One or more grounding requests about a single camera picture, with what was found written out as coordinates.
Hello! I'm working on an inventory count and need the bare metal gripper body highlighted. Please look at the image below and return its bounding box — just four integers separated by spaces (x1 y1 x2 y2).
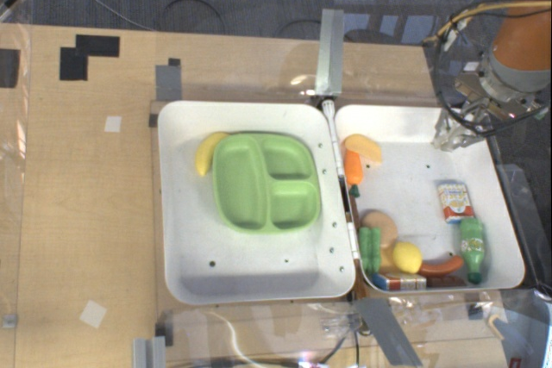
454 72 547 125

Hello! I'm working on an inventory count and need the white and red carton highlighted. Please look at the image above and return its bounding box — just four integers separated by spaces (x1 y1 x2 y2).
436 179 477 225

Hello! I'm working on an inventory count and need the white plastic tray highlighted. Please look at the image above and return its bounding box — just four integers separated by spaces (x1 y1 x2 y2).
157 100 357 306
334 103 527 295

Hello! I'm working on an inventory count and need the pale orange fruit slice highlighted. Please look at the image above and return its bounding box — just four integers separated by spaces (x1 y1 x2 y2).
343 134 384 168

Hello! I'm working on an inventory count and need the orange carrot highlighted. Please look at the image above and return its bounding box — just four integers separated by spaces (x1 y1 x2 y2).
343 149 365 199

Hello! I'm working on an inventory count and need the green bottle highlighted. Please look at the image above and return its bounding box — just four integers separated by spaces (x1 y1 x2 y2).
457 217 486 285

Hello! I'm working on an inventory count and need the tan round bread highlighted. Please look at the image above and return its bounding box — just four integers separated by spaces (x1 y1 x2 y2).
360 209 399 250

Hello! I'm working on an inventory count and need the yellow lemon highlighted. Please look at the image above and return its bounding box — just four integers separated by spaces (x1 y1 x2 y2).
392 241 423 276

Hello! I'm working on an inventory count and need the orange-red sausage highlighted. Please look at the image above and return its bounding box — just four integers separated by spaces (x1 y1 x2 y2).
417 254 466 279

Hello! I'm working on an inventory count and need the green beans bundle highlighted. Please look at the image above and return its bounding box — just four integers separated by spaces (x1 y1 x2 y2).
358 226 383 275

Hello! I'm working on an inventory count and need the blue and red packet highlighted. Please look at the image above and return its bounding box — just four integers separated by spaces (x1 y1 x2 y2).
370 271 429 292

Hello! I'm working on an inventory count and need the green divided plate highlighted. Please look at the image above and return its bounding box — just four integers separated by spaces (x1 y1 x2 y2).
211 132 323 235

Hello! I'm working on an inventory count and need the pale wood board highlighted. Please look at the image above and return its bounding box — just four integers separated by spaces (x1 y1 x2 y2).
153 29 518 368

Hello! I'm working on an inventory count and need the yellow banana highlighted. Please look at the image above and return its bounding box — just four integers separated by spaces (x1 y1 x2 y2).
195 132 230 178

